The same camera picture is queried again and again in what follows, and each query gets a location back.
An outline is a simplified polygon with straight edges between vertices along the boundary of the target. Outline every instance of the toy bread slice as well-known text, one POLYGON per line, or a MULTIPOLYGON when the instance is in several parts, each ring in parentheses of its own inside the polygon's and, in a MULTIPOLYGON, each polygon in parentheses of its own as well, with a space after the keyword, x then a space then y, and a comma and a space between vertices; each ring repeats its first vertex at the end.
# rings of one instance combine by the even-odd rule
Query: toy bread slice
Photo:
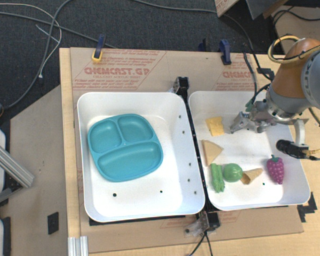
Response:
POLYGON ((243 184, 250 184, 256 177, 258 177, 263 172, 262 168, 253 169, 243 172, 241 182, 243 184))
POLYGON ((209 166, 213 162, 213 160, 223 151, 223 148, 208 140, 202 140, 202 144, 204 148, 206 164, 207 166, 209 166))
POLYGON ((216 137, 224 134, 222 117, 211 117, 205 120, 207 127, 210 130, 211 136, 216 137))

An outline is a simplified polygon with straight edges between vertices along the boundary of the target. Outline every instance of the toy cucumber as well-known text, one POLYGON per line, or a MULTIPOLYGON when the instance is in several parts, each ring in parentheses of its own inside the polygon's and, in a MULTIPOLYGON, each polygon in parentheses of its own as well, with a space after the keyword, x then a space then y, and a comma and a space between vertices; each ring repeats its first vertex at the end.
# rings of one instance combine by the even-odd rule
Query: toy cucumber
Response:
POLYGON ((222 166, 212 163, 210 167, 212 173, 212 186, 217 193, 220 193, 221 191, 224 191, 225 187, 222 166))

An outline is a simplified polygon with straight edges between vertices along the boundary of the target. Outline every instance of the black carpet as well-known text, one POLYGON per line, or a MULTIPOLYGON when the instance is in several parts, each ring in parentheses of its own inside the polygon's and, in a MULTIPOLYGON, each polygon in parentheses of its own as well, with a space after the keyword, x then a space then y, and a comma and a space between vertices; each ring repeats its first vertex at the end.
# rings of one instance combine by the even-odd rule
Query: black carpet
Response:
MULTIPOLYGON (((51 15, 66 0, 0 0, 42 8, 51 15)), ((158 5, 215 11, 214 0, 142 0, 158 5)), ((286 5, 320 7, 320 0, 290 0, 286 5)), ((25 6, 0 5, 1 12, 22 14, 51 22, 45 13, 25 6)), ((270 18, 251 19, 247 3, 240 0, 227 15, 248 33, 256 53, 266 53, 276 37, 270 18)), ((213 13, 159 9, 130 0, 73 0, 57 16, 59 24, 97 39, 107 35, 107 44, 121 49, 197 51, 207 39, 211 51, 218 51, 220 40, 227 39, 232 52, 249 51, 248 40, 235 22, 213 13)), ((25 92, 36 76, 44 55, 49 25, 0 14, 0 103, 7 107, 25 92)), ((53 36, 59 37, 55 28, 53 36)), ((60 47, 95 47, 96 42, 63 31, 60 47)), ((50 50, 55 47, 51 41, 50 50)), ((44 68, 43 83, 38 81, 12 108, 5 110, 0 125, 24 110, 59 85, 58 51, 44 68)))

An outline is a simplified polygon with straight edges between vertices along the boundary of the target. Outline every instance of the tan triangle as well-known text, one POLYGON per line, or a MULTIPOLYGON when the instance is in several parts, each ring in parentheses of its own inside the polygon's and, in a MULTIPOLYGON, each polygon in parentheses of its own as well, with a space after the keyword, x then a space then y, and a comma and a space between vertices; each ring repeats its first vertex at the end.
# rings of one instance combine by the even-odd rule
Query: tan triangle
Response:
POLYGON ((209 166, 223 151, 223 148, 208 140, 202 140, 202 144, 204 148, 206 164, 209 166))

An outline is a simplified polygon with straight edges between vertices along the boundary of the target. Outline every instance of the blue clamp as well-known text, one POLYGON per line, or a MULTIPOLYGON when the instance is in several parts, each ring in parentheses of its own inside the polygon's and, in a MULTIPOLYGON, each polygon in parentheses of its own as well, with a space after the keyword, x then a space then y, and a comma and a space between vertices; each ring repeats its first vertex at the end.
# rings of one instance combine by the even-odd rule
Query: blue clamp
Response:
POLYGON ((94 50, 94 52, 92 53, 91 59, 94 62, 99 62, 102 59, 102 54, 103 54, 103 50, 102 48, 104 47, 104 45, 106 44, 106 36, 103 34, 100 34, 100 37, 98 39, 98 43, 97 43, 97 47, 94 50))
POLYGON ((230 65, 231 64, 230 44, 228 40, 221 40, 219 42, 219 50, 220 52, 223 52, 223 55, 221 56, 223 64, 230 65))

